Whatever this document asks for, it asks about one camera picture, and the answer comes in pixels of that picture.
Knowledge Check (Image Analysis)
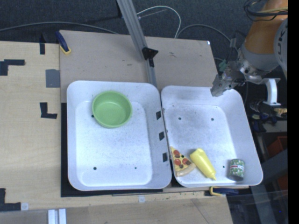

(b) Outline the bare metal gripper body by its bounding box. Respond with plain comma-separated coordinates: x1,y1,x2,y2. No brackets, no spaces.
221,60,264,86

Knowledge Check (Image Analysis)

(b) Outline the white plastic tray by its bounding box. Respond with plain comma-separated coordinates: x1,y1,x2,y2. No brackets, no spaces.
160,85,264,189
66,80,173,192

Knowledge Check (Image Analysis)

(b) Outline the yellow squeeze bottle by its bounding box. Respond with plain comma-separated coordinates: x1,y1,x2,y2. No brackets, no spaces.
189,147,217,181

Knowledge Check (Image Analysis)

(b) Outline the small green can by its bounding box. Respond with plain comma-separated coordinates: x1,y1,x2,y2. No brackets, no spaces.
227,158,246,182

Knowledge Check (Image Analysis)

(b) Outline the toy pizza slice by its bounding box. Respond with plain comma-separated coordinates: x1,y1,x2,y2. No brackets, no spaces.
169,146,197,178

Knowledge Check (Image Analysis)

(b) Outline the green bowl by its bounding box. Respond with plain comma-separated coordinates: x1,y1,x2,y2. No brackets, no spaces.
91,90,133,129

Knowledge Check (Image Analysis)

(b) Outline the pale wood board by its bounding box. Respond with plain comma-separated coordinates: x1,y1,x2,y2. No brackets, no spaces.
59,29,251,194

